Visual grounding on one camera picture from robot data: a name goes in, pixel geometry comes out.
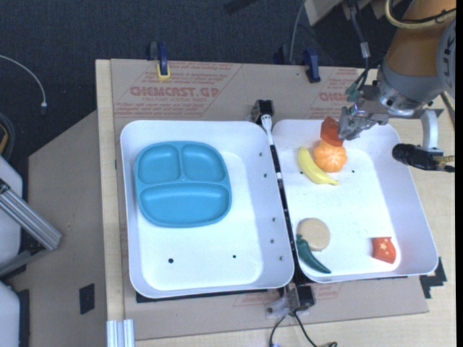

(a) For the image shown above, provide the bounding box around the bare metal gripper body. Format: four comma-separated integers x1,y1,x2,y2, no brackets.
341,85,417,126

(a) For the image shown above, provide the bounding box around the orange tangerine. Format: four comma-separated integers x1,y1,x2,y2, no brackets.
313,140,349,174

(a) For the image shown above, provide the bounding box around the yellow banana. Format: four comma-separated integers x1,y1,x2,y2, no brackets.
297,145,340,187

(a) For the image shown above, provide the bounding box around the thin black and white rod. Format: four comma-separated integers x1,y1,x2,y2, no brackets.
260,113,302,286

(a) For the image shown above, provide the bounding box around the red-orange wedge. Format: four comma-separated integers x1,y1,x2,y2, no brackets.
320,116,345,148

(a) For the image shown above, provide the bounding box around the black cylinder on white bracket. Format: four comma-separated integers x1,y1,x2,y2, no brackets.
391,108,446,171

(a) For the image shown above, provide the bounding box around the green chili pepper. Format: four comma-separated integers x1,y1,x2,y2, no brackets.
295,234,333,275

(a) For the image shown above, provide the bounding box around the blue divided plate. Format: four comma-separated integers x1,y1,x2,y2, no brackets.
134,140,233,228

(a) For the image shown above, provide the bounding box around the beige round biscuit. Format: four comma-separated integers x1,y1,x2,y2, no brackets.
297,217,331,252

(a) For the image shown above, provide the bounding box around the brown cardboard board red print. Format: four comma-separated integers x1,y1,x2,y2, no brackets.
110,59,441,341

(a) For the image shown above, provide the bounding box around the red slice with yellow stars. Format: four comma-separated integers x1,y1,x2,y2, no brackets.
371,236,397,265

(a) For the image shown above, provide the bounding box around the white plastic tray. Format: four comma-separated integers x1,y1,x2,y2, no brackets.
119,119,295,299
271,118,440,284

